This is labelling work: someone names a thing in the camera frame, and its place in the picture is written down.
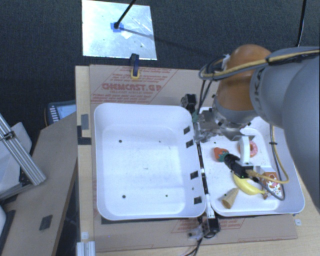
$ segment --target black rod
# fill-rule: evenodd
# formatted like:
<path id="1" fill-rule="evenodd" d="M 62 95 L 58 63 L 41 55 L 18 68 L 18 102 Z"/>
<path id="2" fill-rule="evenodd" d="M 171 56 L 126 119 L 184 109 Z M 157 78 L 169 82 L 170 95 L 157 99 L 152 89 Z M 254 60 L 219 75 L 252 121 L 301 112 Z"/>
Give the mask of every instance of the black rod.
<path id="1" fill-rule="evenodd" d="M 120 19 L 114 23 L 114 28 L 117 30 L 119 28 L 120 22 L 122 21 L 122 19 L 126 16 L 126 14 L 129 12 L 130 8 L 134 5 L 134 3 L 137 0 L 132 0 L 131 3 L 129 4 L 129 6 L 125 9 L 124 13 L 121 15 Z"/>
<path id="2" fill-rule="evenodd" d="M 303 0 L 302 10 L 301 10 L 301 17 L 300 17 L 298 40 L 297 40 L 296 45 L 295 45 L 296 47 L 299 47 L 300 43 L 301 43 L 302 32 L 304 30 L 306 5 L 307 5 L 307 0 Z"/>

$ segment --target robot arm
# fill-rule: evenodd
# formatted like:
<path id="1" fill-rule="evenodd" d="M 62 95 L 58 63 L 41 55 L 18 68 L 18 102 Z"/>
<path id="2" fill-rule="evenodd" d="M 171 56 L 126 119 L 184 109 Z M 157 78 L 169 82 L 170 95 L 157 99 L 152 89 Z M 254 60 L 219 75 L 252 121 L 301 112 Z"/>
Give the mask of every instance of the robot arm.
<path id="1" fill-rule="evenodd" d="M 272 58 L 280 60 L 268 63 Z M 257 63 L 255 71 L 246 67 L 252 61 Z M 237 141 L 240 130 L 257 116 L 283 128 L 293 162 L 319 209 L 319 48 L 287 48 L 270 54 L 257 45 L 243 45 L 231 54 L 225 68 L 235 70 L 239 65 L 244 72 L 231 72 L 221 80 L 212 110 L 198 116 L 195 139 L 205 142 L 224 135 Z M 200 77 L 216 80 L 204 68 Z"/>

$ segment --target silver reflective sheet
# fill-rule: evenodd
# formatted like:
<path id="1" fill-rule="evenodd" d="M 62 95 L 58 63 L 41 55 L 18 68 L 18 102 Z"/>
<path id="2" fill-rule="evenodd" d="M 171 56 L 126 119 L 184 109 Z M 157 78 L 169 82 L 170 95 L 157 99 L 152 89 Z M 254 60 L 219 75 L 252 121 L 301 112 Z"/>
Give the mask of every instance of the silver reflective sheet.
<path id="1" fill-rule="evenodd" d="M 139 54 L 143 60 L 157 60 L 149 6 L 133 5 L 114 31 L 128 4 L 82 0 L 83 55 L 129 59 Z"/>

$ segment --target black carpet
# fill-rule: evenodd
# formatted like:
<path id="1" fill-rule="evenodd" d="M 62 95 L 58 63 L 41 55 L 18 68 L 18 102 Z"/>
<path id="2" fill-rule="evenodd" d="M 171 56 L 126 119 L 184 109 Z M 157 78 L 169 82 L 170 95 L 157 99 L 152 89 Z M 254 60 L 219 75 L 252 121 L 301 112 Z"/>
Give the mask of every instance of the black carpet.
<path id="1" fill-rule="evenodd" d="M 303 1 L 136 3 L 151 8 L 158 58 L 140 65 L 198 70 L 243 44 L 270 51 L 294 47 Z M 309 0 L 301 46 L 318 46 L 319 31 L 320 1 Z M 0 113 L 11 126 L 22 122 L 33 144 L 45 127 L 46 105 L 74 100 L 75 66 L 89 64 L 127 65 L 128 60 L 82 55 L 80 0 L 0 1 Z"/>

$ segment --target toy banana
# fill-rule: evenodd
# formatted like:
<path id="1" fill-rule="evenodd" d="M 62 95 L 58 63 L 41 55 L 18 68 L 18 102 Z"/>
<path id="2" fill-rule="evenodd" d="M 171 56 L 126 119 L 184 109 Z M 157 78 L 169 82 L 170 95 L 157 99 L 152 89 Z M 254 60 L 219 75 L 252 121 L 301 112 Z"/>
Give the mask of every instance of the toy banana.
<path id="1" fill-rule="evenodd" d="M 249 178 L 239 178 L 237 175 L 233 174 L 234 183 L 237 187 L 248 195 L 264 194 L 265 192 L 250 183 L 248 183 Z"/>

